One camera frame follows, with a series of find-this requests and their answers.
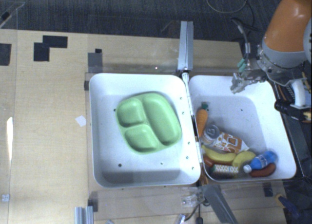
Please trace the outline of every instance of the yellow banana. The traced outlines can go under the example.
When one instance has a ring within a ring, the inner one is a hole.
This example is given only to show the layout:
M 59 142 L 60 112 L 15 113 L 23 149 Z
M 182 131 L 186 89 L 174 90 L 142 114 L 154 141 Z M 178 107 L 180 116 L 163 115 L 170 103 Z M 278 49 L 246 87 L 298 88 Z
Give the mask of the yellow banana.
M 226 154 L 222 154 L 219 152 L 216 152 L 212 149 L 209 149 L 205 147 L 204 145 L 201 146 L 204 151 L 206 152 L 206 155 L 213 160 L 216 164 L 224 164 L 224 165 L 230 165 L 231 162 L 234 160 L 236 157 L 235 153 L 228 152 Z
M 255 153 L 251 151 L 242 151 L 237 156 L 232 162 L 233 167 L 238 167 L 238 169 L 242 166 L 243 163 L 250 161 L 255 158 Z

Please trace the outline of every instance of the orange carrot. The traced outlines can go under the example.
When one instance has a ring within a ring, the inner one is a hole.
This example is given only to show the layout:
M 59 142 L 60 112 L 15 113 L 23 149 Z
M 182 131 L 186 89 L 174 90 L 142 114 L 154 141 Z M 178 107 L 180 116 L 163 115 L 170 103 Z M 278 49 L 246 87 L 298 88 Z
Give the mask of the orange carrot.
M 197 130 L 198 130 L 199 137 L 201 137 L 203 134 L 207 119 L 208 119 L 208 112 L 205 109 L 200 109 L 196 113 L 196 123 L 197 123 Z

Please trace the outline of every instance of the wooden tabletop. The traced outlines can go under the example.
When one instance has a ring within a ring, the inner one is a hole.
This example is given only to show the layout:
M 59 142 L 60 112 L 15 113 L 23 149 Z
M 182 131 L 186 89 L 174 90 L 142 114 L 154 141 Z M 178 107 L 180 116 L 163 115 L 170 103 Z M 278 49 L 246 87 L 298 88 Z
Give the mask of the wooden tabletop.
M 66 36 L 68 46 L 50 48 L 49 62 L 36 62 L 34 43 L 42 43 L 43 35 Z M 84 80 L 88 52 L 102 49 L 104 65 L 112 67 L 171 67 L 177 62 L 179 40 L 32 31 L 18 31 L 17 40 L 9 224 L 74 223 L 75 207 L 86 207 L 89 197 L 87 130 L 75 120 L 87 117 Z M 236 69 L 240 59 L 238 43 L 194 41 L 195 67 L 226 74 Z M 4 68 L 0 76 L 3 83 L 12 80 Z M 274 194 L 281 191 L 281 183 L 273 185 Z M 239 190 L 228 187 L 224 194 L 240 223 L 286 223 L 273 197 L 264 196 L 262 184 Z M 133 213 L 136 201 L 122 199 L 120 192 L 111 191 L 107 200 L 110 213 L 104 210 L 104 216 L 98 214 L 97 224 L 109 218 L 115 224 L 172 224 L 177 217 L 175 212 L 154 216 L 139 210 Z M 128 208 L 118 209 L 125 204 Z M 208 223 L 219 223 L 211 207 L 202 212 Z

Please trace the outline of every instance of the blue bottle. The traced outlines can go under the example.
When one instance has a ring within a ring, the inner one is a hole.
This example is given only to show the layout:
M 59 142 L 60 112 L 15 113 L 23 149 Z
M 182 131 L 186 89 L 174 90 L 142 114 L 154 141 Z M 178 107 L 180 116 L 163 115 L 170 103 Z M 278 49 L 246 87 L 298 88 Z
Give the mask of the blue bottle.
M 244 166 L 245 173 L 250 173 L 253 169 L 265 168 L 270 163 L 274 163 L 277 155 L 273 151 L 266 151 L 256 156 L 248 165 Z

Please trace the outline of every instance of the green divided plate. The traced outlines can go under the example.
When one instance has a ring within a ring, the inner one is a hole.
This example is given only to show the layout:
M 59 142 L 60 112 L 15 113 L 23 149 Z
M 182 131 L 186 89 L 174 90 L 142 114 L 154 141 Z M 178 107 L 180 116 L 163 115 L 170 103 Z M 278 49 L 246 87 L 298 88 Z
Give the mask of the green divided plate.
M 126 143 L 141 154 L 170 147 L 182 137 L 175 111 L 158 93 L 144 93 L 121 101 L 116 117 Z

